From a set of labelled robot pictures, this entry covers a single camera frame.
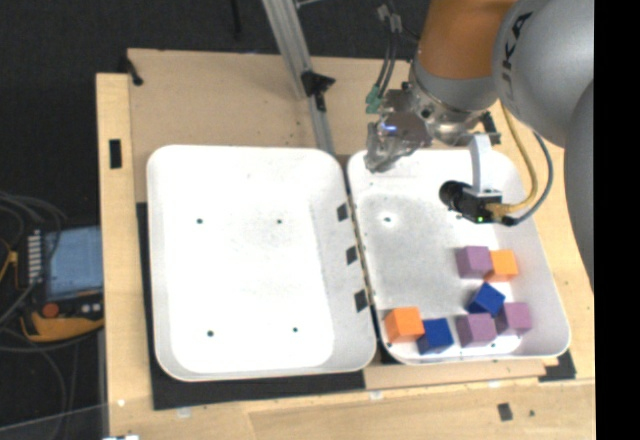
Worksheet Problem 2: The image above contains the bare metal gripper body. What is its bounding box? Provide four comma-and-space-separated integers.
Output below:
378, 86, 484, 150

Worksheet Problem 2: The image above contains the white plastic tray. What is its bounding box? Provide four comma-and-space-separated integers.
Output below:
145, 143, 378, 383
345, 147, 572, 366

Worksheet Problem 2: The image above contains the purple cube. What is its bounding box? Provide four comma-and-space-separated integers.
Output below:
494, 301, 533, 335
454, 312, 498, 349
455, 245, 494, 280

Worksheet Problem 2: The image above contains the orange cube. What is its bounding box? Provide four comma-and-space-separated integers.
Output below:
483, 249, 520, 283
383, 306, 426, 345

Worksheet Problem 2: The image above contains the brown cardboard board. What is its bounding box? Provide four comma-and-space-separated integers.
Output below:
127, 47, 576, 392

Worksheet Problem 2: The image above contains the blue cube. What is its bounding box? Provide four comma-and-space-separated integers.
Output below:
465, 282, 507, 318
415, 317, 456, 356

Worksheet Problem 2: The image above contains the black cylinder on white bracket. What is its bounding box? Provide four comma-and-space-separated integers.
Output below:
438, 133, 504, 226

